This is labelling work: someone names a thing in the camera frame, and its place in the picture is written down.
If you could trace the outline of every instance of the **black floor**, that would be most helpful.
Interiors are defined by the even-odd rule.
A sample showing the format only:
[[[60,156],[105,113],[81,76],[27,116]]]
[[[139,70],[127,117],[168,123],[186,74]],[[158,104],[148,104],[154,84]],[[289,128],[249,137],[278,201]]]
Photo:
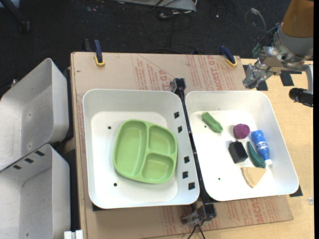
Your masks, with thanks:
[[[66,69],[70,54],[81,51],[86,38],[92,44],[98,39],[103,52],[219,54],[218,47],[225,45],[234,55],[252,58],[264,25],[259,16],[249,12],[245,19],[245,14],[257,9],[269,30],[281,22],[290,1],[198,0],[197,12],[159,20],[158,7],[108,0],[20,0],[30,34],[21,34],[15,18],[0,8],[0,94],[13,78],[21,79],[47,57]]]

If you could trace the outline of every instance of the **bread slice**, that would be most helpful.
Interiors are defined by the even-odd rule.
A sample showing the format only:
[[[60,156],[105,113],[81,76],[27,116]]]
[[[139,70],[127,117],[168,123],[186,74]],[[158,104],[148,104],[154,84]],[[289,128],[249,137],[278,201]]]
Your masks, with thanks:
[[[266,172],[266,168],[261,167],[241,167],[247,184],[254,188]]]

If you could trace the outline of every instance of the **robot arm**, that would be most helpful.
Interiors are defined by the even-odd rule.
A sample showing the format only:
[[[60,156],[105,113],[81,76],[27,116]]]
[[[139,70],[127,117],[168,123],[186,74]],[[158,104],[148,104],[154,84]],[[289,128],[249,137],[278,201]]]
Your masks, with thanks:
[[[294,88],[289,96],[298,103],[313,106],[313,69],[305,65],[314,53],[314,0],[292,0],[274,35],[271,47],[262,48],[257,62],[249,64],[243,85],[253,89],[282,70],[305,71],[308,89]]]

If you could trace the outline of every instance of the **cardboard sheet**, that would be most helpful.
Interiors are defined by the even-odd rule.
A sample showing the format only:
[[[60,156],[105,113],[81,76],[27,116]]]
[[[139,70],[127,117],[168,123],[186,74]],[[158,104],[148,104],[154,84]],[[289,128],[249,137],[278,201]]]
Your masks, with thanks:
[[[186,92],[195,90],[245,90],[241,60],[231,67],[222,56],[103,53],[104,67],[94,53],[72,54],[78,117],[78,140],[83,174],[85,220],[88,239],[142,239],[189,233],[181,218],[189,206],[165,206],[93,211],[88,194],[83,95],[90,89],[167,90],[174,78],[185,78]],[[286,196],[218,202],[217,217],[202,229],[217,230],[293,219]]]

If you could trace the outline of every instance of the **blue bottle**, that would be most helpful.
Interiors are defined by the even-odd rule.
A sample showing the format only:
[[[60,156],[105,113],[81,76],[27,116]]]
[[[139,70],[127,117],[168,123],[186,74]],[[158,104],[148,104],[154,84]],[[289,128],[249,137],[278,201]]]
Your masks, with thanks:
[[[266,165],[271,165],[272,161],[269,158],[269,147],[261,130],[253,131],[251,138],[255,144],[256,151],[264,158]]]

